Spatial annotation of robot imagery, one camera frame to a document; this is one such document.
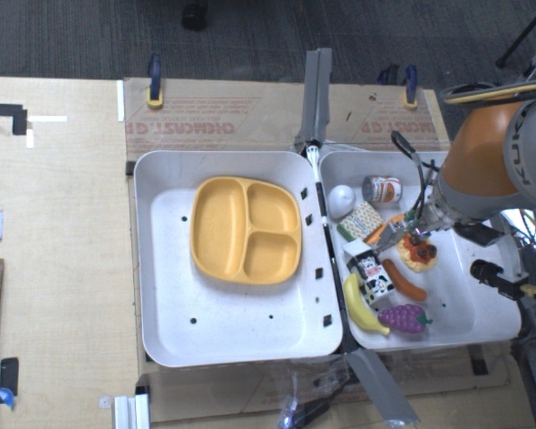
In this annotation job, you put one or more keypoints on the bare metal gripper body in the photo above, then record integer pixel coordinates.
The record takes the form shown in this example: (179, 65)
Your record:
(433, 218)

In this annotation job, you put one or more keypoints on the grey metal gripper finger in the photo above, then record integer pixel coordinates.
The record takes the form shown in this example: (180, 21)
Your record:
(396, 228)
(384, 241)

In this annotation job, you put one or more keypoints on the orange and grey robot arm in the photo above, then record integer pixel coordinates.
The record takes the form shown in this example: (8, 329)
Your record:
(482, 159)

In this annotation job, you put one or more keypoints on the orange carrot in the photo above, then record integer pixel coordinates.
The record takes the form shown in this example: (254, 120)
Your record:
(376, 233)

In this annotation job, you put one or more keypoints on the colourful dotted packet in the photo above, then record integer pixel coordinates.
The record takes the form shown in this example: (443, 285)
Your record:
(360, 221)

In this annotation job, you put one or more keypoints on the white cow print carton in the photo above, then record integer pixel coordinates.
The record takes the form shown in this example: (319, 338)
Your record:
(371, 275)

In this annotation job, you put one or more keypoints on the yellow pizza slice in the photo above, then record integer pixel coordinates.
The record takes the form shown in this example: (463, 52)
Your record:
(415, 262)

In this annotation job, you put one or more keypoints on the small orange and white can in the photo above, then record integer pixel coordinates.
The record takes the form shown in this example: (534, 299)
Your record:
(383, 189)

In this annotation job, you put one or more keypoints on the orange-brown sausage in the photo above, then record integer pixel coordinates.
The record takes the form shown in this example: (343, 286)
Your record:
(404, 284)

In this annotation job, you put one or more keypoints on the white egg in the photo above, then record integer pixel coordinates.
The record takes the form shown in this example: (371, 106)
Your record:
(341, 200)

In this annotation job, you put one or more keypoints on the yellow banana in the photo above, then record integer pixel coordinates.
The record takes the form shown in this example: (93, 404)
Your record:
(358, 306)

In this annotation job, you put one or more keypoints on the purple grapes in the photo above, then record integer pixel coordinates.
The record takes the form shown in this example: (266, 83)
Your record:
(402, 318)

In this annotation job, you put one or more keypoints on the white plastic tray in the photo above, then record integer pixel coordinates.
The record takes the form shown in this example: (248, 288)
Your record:
(232, 324)
(464, 302)

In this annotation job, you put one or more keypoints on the yellow divided plate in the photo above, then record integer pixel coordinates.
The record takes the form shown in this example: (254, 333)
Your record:
(219, 230)

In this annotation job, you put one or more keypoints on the brown cardboard board red print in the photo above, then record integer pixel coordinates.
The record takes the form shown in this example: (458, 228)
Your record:
(232, 119)

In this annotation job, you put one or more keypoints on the black cylinder on white bracket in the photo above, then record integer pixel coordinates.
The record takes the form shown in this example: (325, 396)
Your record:
(491, 274)

